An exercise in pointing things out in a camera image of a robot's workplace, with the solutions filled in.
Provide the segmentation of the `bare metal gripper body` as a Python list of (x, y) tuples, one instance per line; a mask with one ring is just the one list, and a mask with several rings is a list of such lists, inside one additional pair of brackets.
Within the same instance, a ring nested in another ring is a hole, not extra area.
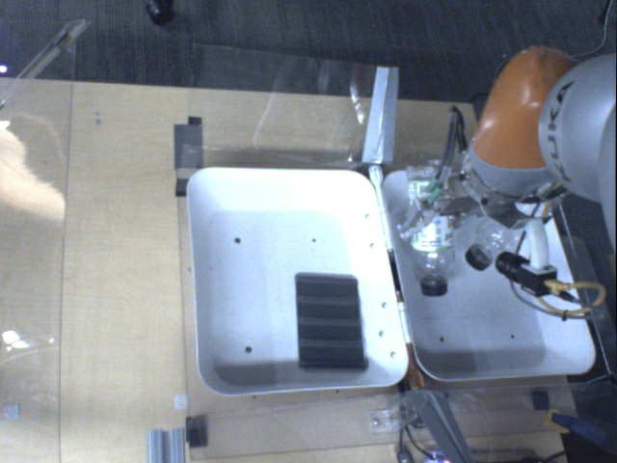
[(477, 216), (513, 228), (525, 218), (516, 207), (518, 200), (489, 187), (475, 172), (462, 172), (447, 179), (436, 202), (436, 211), (453, 217), (459, 225), (465, 218)]

